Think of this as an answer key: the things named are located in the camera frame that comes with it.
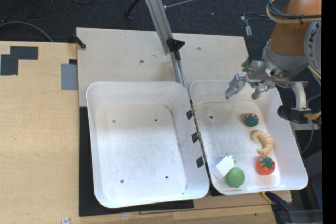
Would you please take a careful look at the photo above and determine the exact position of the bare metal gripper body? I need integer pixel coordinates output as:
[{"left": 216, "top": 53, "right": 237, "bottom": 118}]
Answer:
[{"left": 246, "top": 59, "right": 299, "bottom": 89}]

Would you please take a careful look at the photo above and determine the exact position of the white plastic tray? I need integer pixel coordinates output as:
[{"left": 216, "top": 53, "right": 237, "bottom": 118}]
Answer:
[
  {"left": 86, "top": 81, "right": 211, "bottom": 209},
  {"left": 189, "top": 79, "right": 309, "bottom": 196}
]

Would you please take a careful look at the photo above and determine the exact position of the green and red toy fruit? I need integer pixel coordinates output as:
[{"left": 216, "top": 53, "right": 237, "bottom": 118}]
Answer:
[{"left": 242, "top": 112, "right": 260, "bottom": 128}]

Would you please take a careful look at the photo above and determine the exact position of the black cylinder on white bracket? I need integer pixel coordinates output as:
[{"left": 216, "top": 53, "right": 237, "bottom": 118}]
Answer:
[{"left": 277, "top": 81, "right": 321, "bottom": 124}]

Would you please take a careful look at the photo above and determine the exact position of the beige toy croissant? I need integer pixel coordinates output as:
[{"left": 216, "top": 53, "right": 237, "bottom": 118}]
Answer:
[{"left": 250, "top": 130, "right": 275, "bottom": 156}]

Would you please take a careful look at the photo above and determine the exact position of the white box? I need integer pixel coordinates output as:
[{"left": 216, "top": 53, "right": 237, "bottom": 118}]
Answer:
[{"left": 211, "top": 155, "right": 236, "bottom": 180}]

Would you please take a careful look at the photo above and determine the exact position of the orange toy tomato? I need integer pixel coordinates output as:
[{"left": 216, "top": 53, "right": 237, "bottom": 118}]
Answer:
[{"left": 255, "top": 155, "right": 276, "bottom": 176}]

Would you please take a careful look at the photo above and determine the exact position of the pale flat board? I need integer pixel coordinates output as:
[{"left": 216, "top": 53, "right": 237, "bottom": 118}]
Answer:
[{"left": 76, "top": 27, "right": 293, "bottom": 209}]

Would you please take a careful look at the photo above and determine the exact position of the green ball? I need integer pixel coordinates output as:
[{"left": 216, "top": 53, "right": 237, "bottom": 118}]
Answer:
[{"left": 226, "top": 167, "right": 246, "bottom": 188}]

